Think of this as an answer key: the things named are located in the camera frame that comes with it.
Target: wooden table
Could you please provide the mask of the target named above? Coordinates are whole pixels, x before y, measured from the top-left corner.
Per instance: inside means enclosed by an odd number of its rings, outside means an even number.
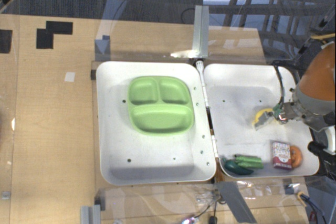
[[[13,42],[19,44],[16,52],[12,47],[9,55],[0,54],[0,61],[6,64],[0,74],[1,81],[15,88],[11,83],[16,82],[17,76],[17,92],[8,97],[8,104],[16,108],[15,134],[9,128],[2,128],[1,136],[6,139],[0,140],[0,191],[12,193],[10,200],[0,200],[0,223],[79,223],[80,207],[93,205],[96,178],[100,177],[99,170],[95,173],[90,71],[95,60],[94,39],[101,21],[0,16],[0,29],[13,30]],[[73,22],[73,34],[54,35],[54,49],[36,49],[36,29],[45,28],[47,20]],[[111,51],[123,56],[130,51],[147,50],[162,57],[190,49],[193,36],[193,26],[175,24],[117,22],[111,31]],[[210,37],[215,40],[213,44],[218,43],[219,51],[215,45],[209,48],[211,51],[263,56],[260,44],[254,49],[227,50],[225,41],[221,41],[225,38],[223,33],[216,31]],[[258,38],[255,31],[237,33],[230,39]],[[13,61],[14,53],[17,53],[16,61]],[[67,72],[75,73],[73,82],[65,81]],[[11,120],[3,119],[3,126],[8,126]],[[14,150],[5,150],[13,146],[13,138]],[[171,192],[172,199],[181,194]],[[282,201],[281,196],[277,199],[273,201]],[[260,223],[274,223],[275,219],[279,220],[277,223],[288,223],[286,219],[307,223],[304,207],[294,196],[281,206],[266,204],[265,199],[252,209]],[[218,211],[218,223],[235,223],[227,207]],[[178,221],[181,216],[147,215],[123,219],[123,223],[165,223],[163,219]],[[113,220],[103,223],[111,224]]]

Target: green cucumber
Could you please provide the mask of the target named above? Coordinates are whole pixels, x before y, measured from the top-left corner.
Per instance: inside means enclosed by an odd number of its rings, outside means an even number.
[[[262,163],[261,158],[259,157],[250,157],[250,156],[244,156],[244,155],[235,155],[236,162],[248,162],[248,163]]]
[[[238,166],[233,160],[226,161],[224,168],[237,175],[250,175],[254,172],[253,170]]]
[[[239,162],[237,165],[242,168],[264,169],[264,165],[262,163]]]

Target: green plate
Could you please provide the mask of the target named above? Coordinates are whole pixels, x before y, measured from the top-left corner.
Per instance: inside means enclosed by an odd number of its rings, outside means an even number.
[[[143,134],[178,134],[194,124],[188,87],[173,77],[139,77],[128,89],[129,116]]]

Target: red box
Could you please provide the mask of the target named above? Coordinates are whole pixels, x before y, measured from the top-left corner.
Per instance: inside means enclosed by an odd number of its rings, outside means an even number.
[[[291,170],[292,163],[290,159],[289,144],[282,142],[272,143],[273,167]]]

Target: white tray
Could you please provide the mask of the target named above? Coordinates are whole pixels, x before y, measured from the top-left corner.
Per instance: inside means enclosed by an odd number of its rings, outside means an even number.
[[[285,88],[285,101],[295,87],[291,73],[279,68]],[[234,178],[308,176],[319,169],[319,160],[307,149],[311,141],[309,128],[302,122],[280,125],[276,121],[255,131],[252,122],[263,108],[272,108],[280,99],[280,84],[272,66],[212,64],[205,68],[204,77],[220,157],[231,159],[235,154],[261,157],[265,168],[249,176],[238,176],[223,168]],[[287,171],[275,169],[271,163],[271,141],[298,146],[303,161],[300,167]]]
[[[181,79],[191,94],[195,123],[183,134],[153,136],[132,126],[130,82],[141,76]],[[114,185],[193,182],[216,171],[211,134],[197,70],[183,63],[105,62],[97,69],[101,172]]]

